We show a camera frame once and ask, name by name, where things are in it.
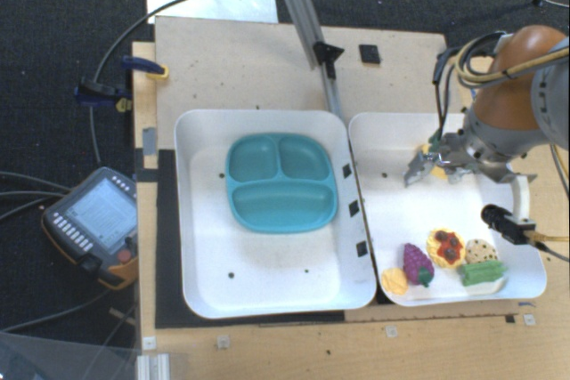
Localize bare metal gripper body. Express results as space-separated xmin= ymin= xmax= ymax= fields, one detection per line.
xmin=427 ymin=130 xmax=514 ymax=185

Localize yellow round toy food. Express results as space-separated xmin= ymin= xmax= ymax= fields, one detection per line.
xmin=420 ymin=141 xmax=449 ymax=181

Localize white plastic tray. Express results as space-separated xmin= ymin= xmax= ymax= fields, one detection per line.
xmin=348 ymin=110 xmax=549 ymax=308
xmin=173 ymin=109 xmax=379 ymax=320

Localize chocolate chip biscuit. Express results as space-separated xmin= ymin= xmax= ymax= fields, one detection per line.
xmin=465 ymin=238 xmax=500 ymax=266

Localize yellow pizza slice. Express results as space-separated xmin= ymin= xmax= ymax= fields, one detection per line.
xmin=425 ymin=228 xmax=468 ymax=270

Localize purple grapes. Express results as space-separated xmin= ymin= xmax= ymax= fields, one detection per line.
xmin=402 ymin=242 xmax=436 ymax=288

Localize green toy vegetable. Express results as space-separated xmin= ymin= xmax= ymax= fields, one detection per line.
xmin=458 ymin=259 xmax=509 ymax=287

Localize yellow toy corn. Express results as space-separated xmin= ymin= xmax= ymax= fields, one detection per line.
xmin=380 ymin=266 xmax=410 ymax=296

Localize black block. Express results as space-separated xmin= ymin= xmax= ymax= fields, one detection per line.
xmin=359 ymin=44 xmax=382 ymax=65

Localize teal divided plate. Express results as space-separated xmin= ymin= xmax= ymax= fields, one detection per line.
xmin=224 ymin=132 xmax=338 ymax=235

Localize brown cardboard board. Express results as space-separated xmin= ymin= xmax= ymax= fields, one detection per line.
xmin=154 ymin=15 xmax=527 ymax=325

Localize black cylinder on white bracket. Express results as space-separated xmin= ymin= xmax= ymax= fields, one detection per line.
xmin=480 ymin=173 xmax=539 ymax=247

